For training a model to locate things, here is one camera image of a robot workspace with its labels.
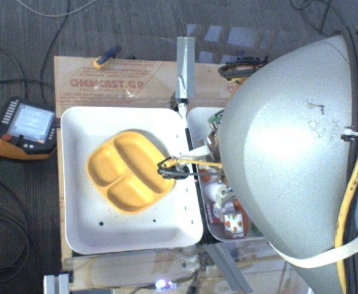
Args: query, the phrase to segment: yellow plate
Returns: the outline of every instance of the yellow plate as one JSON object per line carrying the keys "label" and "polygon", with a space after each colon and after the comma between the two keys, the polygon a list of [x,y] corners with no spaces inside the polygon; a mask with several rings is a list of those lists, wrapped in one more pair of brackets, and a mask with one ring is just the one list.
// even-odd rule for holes
{"label": "yellow plate", "polygon": [[164,155],[144,135],[125,131],[101,144],[86,161],[86,173],[104,198],[122,213],[153,205],[174,184],[157,172]]}

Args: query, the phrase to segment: object in bin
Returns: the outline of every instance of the object in bin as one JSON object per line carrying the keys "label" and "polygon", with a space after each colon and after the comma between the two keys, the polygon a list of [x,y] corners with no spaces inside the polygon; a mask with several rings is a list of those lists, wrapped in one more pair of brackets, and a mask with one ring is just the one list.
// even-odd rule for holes
{"label": "object in bin", "polygon": [[244,226],[241,211],[227,211],[223,213],[225,237],[243,238]]}
{"label": "object in bin", "polygon": [[223,222],[224,217],[223,214],[228,211],[235,211],[233,202],[227,202],[223,205],[223,207],[219,207],[217,203],[213,206],[213,215],[220,219],[220,222]]}
{"label": "object in bin", "polygon": [[207,219],[210,224],[220,224],[221,220],[219,217],[216,217],[213,213],[214,204],[213,203],[206,203],[205,209],[207,214]]}
{"label": "object in bin", "polygon": [[157,173],[164,155],[143,134],[121,132],[95,149],[86,161],[92,184],[118,211],[139,213],[173,187]]}
{"label": "object in bin", "polygon": [[[205,168],[201,168],[201,169],[199,169],[199,172],[200,173],[207,173],[207,172],[209,172],[209,170],[208,169],[205,169]],[[210,182],[211,181],[211,175],[201,175],[201,180],[203,181],[203,182]]]}
{"label": "object in bin", "polygon": [[203,192],[209,200],[215,203],[217,201],[217,192],[221,187],[226,188],[224,184],[213,182],[207,184],[204,187]]}
{"label": "object in bin", "polygon": [[215,195],[215,207],[222,208],[227,202],[231,202],[234,198],[235,196],[232,190],[223,183]]}
{"label": "object in bin", "polygon": [[108,64],[108,60],[110,58],[115,58],[116,55],[122,50],[120,46],[115,46],[110,48],[106,53],[104,53],[102,56],[99,56],[96,60],[94,60],[93,65],[97,69],[101,69],[102,67],[106,66]]}
{"label": "object in bin", "polygon": [[248,215],[237,198],[233,200],[233,205],[234,205],[234,209],[240,211],[242,214],[242,226],[244,229],[244,236],[246,236],[248,233],[248,225],[249,225]]}

